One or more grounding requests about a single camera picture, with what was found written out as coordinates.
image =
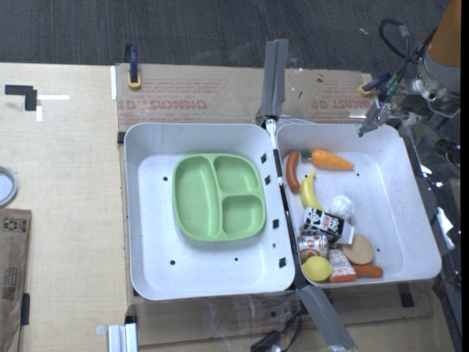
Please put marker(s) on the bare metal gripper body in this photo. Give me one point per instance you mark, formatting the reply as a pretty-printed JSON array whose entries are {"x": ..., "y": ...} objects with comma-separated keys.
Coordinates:
[{"x": 414, "y": 103}]

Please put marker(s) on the red-brown toy sausage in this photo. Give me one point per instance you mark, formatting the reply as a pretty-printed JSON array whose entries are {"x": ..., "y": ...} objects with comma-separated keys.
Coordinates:
[{"x": 292, "y": 171}]

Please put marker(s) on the yellow lemon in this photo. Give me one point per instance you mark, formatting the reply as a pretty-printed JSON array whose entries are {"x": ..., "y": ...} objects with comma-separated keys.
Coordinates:
[{"x": 317, "y": 268}]

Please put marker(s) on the clear tape roll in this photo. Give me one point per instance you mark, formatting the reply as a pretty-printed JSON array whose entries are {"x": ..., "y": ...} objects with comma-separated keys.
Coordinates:
[{"x": 14, "y": 187}]

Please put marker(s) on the black and white milk carton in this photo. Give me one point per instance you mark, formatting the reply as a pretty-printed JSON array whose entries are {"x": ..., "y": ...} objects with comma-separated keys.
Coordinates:
[{"x": 324, "y": 224}]

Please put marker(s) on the small orange toy sausage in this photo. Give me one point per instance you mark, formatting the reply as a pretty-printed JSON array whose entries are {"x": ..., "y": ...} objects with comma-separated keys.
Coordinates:
[{"x": 370, "y": 271}]

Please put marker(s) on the white crumpled ball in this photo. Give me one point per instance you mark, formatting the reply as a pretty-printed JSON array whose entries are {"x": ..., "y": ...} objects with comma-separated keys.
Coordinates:
[{"x": 341, "y": 207}]

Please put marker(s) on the brown cardboard board red print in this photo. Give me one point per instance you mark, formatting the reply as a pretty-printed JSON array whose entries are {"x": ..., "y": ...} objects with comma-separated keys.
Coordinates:
[{"x": 227, "y": 94}]

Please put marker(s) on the orange toy carrot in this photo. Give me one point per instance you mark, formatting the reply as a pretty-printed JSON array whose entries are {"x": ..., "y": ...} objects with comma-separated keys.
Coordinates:
[{"x": 329, "y": 160}]

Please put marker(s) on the small orange print can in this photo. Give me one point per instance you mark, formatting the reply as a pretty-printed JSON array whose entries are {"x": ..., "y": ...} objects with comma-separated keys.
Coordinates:
[{"x": 313, "y": 246}]

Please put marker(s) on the green divided plate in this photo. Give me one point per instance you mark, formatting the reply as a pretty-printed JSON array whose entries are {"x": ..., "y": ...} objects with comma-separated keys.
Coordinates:
[{"x": 198, "y": 196}]

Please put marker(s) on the yellow banana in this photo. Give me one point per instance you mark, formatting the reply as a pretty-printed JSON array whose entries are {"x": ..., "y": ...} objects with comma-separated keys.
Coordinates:
[{"x": 308, "y": 193}]

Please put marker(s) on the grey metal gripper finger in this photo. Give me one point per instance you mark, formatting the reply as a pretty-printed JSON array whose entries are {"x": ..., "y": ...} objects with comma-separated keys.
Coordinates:
[
  {"x": 379, "y": 110},
  {"x": 364, "y": 127}
]

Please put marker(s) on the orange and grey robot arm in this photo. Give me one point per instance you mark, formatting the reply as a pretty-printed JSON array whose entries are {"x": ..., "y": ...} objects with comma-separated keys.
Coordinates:
[{"x": 445, "y": 39}]

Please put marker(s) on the brown paper bag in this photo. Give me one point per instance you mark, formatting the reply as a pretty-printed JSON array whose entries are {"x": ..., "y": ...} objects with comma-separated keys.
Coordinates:
[{"x": 12, "y": 270}]

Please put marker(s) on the white plastic tray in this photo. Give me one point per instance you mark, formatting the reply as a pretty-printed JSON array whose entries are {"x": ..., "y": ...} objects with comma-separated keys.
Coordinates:
[
  {"x": 395, "y": 215},
  {"x": 154, "y": 233}
]

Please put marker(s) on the orange and white carton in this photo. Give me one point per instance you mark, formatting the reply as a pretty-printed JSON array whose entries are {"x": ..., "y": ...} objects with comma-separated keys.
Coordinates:
[{"x": 341, "y": 268}]

